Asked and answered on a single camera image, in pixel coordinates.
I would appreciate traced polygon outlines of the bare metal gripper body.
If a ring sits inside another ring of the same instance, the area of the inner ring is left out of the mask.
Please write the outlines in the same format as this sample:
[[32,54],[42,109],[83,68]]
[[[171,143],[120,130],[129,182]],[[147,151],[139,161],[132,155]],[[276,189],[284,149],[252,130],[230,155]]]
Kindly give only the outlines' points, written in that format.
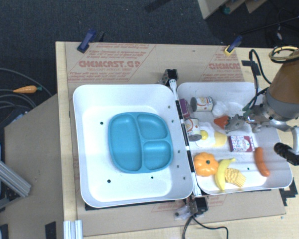
[[268,101],[262,101],[259,104],[251,106],[244,106],[242,115],[235,115],[235,130],[241,129],[245,124],[248,124],[252,132],[260,131],[262,127],[272,127],[272,118],[270,117],[271,107]]

